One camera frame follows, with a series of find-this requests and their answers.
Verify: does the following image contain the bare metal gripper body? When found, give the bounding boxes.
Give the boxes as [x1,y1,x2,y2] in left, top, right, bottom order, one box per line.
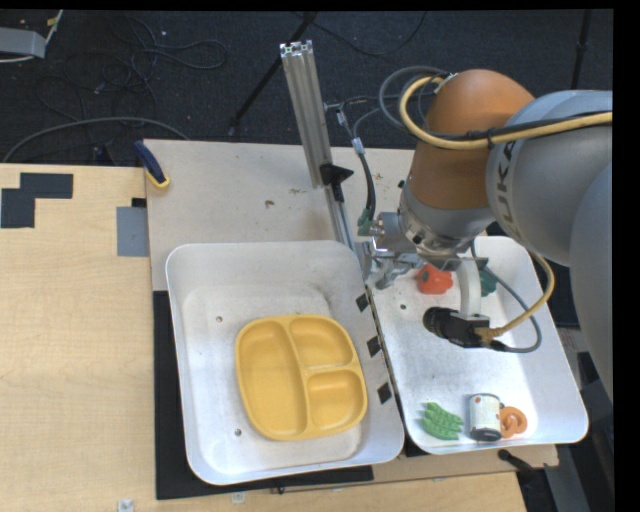
[368,211,470,272]

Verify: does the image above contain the orange toy pepper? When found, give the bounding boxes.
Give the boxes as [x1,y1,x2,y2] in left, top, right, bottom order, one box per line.
[416,263,455,295]

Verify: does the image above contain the white plastic tray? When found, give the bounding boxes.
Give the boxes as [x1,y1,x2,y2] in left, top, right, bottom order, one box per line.
[164,239,406,487]
[367,234,590,457]

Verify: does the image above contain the yellow divided plate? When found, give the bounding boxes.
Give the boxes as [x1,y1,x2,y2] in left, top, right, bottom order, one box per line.
[233,313,370,443]

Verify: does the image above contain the green toy pea pods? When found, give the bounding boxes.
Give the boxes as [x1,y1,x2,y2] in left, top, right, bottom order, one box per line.
[420,401,466,442]

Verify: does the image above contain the pale flat board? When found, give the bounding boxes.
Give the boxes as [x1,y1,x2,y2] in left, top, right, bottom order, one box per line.
[143,138,560,496]

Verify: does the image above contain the small white can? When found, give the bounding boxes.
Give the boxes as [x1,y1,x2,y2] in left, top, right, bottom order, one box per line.
[467,392,504,443]

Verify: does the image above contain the orange toy pretzel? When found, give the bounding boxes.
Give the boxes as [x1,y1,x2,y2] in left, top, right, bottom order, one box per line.
[498,405,529,440]

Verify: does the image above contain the black cylinder on white bracket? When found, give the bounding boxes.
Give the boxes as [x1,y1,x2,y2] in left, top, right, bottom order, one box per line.
[422,257,493,350]

